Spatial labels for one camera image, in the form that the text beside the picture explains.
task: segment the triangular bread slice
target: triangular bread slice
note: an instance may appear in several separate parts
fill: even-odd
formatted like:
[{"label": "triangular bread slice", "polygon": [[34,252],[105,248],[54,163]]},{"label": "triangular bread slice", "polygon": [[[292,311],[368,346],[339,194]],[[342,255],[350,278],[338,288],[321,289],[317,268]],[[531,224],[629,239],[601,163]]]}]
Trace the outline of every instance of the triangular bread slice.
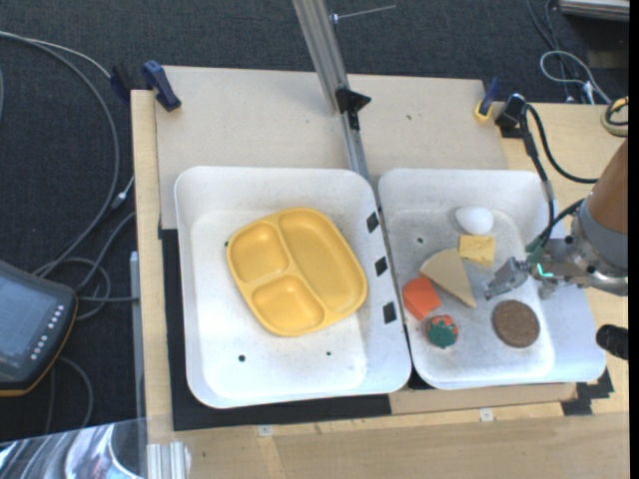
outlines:
[{"label": "triangular bread slice", "polygon": [[439,287],[459,298],[470,307],[477,307],[466,269],[456,248],[447,248],[429,257],[419,269]]}]

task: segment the white tray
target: white tray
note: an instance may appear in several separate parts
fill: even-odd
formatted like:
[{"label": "white tray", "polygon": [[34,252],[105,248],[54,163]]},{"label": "white tray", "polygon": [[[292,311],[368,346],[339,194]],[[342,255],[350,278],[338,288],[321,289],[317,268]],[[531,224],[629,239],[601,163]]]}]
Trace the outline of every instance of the white tray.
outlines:
[{"label": "white tray", "polygon": [[[189,386],[204,404],[231,408],[323,397],[389,393],[410,374],[410,355],[370,185],[346,170],[193,167],[175,185]],[[368,282],[363,306],[299,337],[269,333],[229,271],[225,242],[242,226],[290,207],[325,213]],[[383,307],[396,319],[386,323]]]},{"label": "white tray", "polygon": [[[529,172],[398,169],[384,174],[379,197],[400,288],[417,276],[433,253],[457,247],[463,230],[454,217],[462,206],[490,209],[495,223],[492,268],[464,261],[477,308],[470,308],[441,289],[441,306],[431,315],[450,314],[459,326],[457,342],[445,349],[430,344],[423,325],[404,312],[412,362],[419,376],[442,388],[467,388],[549,381],[588,381],[605,367],[594,341],[596,328],[583,292],[559,289],[541,300],[539,283],[529,279],[509,293],[487,301],[483,291],[494,272],[512,255],[525,258],[525,246],[547,225],[547,202],[539,179]],[[562,225],[554,237],[563,236]],[[540,334],[529,347],[503,343],[491,325],[494,307],[505,299],[530,305]]]}]

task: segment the white cable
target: white cable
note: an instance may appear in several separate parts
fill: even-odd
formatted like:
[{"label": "white cable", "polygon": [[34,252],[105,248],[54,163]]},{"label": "white cable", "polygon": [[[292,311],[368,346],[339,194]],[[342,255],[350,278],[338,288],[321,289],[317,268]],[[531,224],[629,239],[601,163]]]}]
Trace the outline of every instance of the white cable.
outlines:
[{"label": "white cable", "polygon": [[[584,82],[583,80],[569,79],[569,78],[567,78],[567,79],[566,78],[557,78],[557,77],[552,76],[550,73],[548,73],[548,71],[546,70],[546,68],[544,66],[545,60],[548,57],[550,57],[551,55],[558,55],[558,56],[562,56],[563,55],[565,57],[568,57],[569,59],[572,59],[574,62],[576,62],[577,64],[579,64],[579,66],[581,66],[583,68],[583,70],[588,75],[588,79],[589,80]],[[601,96],[601,99],[604,100],[606,102],[606,104],[610,104],[610,102],[611,102],[610,98],[597,85],[597,82],[595,82],[595,79],[592,76],[592,73],[590,72],[590,69],[588,69],[588,66],[586,66],[581,59],[579,59],[578,57],[576,57],[572,53],[564,52],[564,51],[561,51],[561,50],[551,50],[549,52],[546,52],[539,59],[539,67],[541,68],[541,72],[544,74],[544,76],[546,78],[548,78],[549,80],[552,80],[553,82],[559,82],[559,83],[562,83],[562,84],[577,84],[577,85],[580,85],[581,89],[586,94],[586,97],[588,97],[589,94],[592,95],[591,88],[589,88],[587,86],[587,84],[589,84],[590,86],[592,86],[592,89],[594,89],[594,91],[597,94],[599,94],[599,96]]]},{"label": "white cable", "polygon": [[102,66],[100,63],[98,63],[98,61],[92,59],[91,57],[89,57],[88,55],[85,55],[84,53],[78,52],[76,50],[72,50],[71,48],[67,48],[66,46],[60,46],[59,44],[48,43],[47,41],[41,41],[40,39],[32,39],[30,37],[19,36],[18,34],[12,34],[11,32],[4,32],[2,30],[0,30],[0,36],[18,38],[18,39],[22,39],[23,41],[30,41],[32,43],[37,43],[37,44],[40,44],[42,46],[48,46],[49,48],[57,48],[58,50],[62,50],[62,51],[65,51],[67,53],[71,53],[73,55],[77,55],[78,57],[90,62],[91,64],[93,64],[100,71],[102,71],[102,74],[104,76],[106,76],[108,79],[111,79],[111,74],[109,73],[109,71],[104,66]]}]

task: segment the toy egg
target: toy egg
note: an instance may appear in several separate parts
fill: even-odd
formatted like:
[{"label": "toy egg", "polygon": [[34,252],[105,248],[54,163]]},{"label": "toy egg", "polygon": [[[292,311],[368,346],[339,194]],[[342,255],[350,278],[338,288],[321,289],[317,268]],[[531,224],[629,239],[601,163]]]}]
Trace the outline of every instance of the toy egg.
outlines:
[{"label": "toy egg", "polygon": [[490,210],[480,206],[464,206],[455,211],[457,223],[470,235],[483,236],[490,233],[494,217]]}]

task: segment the brown patty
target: brown patty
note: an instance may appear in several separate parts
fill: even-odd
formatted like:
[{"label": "brown patty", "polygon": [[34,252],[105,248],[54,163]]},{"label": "brown patty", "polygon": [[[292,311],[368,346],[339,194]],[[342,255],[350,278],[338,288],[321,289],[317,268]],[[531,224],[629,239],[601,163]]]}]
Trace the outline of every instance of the brown patty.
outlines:
[{"label": "brown patty", "polygon": [[532,308],[514,299],[497,305],[492,312],[492,326],[497,336],[513,347],[527,347],[539,336],[539,319]]}]

